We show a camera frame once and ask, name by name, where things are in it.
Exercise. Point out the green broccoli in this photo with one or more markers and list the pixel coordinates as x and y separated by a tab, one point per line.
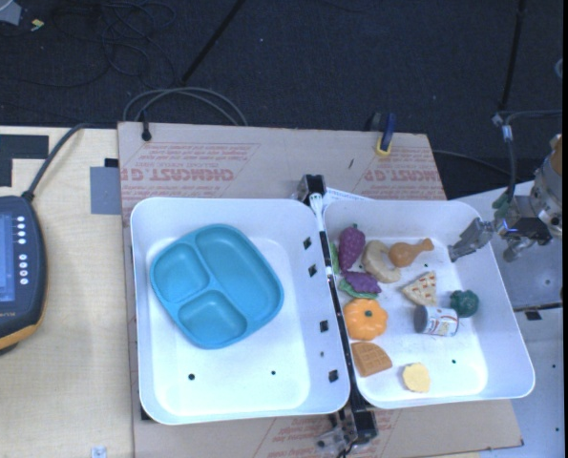
465	303

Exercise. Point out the blue divided plate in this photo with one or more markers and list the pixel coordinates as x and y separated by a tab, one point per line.
216	284

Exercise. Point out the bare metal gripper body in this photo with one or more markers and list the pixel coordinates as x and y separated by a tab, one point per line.
527	208

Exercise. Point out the purple grapes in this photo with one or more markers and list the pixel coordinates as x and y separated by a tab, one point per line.
351	248
363	282

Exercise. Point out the green pea pod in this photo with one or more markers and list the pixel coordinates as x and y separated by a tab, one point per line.
335	258

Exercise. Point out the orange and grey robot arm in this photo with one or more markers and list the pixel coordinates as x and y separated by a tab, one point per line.
556	165

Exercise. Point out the yellow potato slice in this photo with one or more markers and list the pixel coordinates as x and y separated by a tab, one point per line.
416	378

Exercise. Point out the brown waffle piece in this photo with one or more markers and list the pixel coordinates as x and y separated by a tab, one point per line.
370	358

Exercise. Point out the thin black and white rod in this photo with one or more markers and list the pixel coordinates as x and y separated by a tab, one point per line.
325	251

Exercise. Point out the small white can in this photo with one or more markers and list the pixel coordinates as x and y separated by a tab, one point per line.
438	321

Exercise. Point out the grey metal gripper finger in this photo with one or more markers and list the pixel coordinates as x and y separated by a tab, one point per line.
479	229
467	248

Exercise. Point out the white paper label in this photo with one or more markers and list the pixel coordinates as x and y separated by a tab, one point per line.
348	195

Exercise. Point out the white plastic tray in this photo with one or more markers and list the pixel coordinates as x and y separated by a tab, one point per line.
455	380
236	389

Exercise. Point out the orange pumpkin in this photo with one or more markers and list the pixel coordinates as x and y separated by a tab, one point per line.
364	320

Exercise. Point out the brown chicken drumstick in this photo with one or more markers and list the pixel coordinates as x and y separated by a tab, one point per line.
403	254

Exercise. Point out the brown cardboard board red print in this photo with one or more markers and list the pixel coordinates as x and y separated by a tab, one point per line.
274	160

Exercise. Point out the yellow pizza slice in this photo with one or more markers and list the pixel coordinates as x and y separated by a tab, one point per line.
423	291

